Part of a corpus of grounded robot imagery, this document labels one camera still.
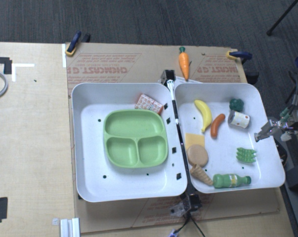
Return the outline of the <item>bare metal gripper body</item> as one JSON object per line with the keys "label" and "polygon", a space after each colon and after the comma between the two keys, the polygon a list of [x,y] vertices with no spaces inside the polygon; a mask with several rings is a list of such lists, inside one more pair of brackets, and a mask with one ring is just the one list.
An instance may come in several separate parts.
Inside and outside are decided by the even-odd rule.
{"label": "bare metal gripper body", "polygon": [[298,108],[286,108],[280,113],[273,125],[284,133],[298,134]]}

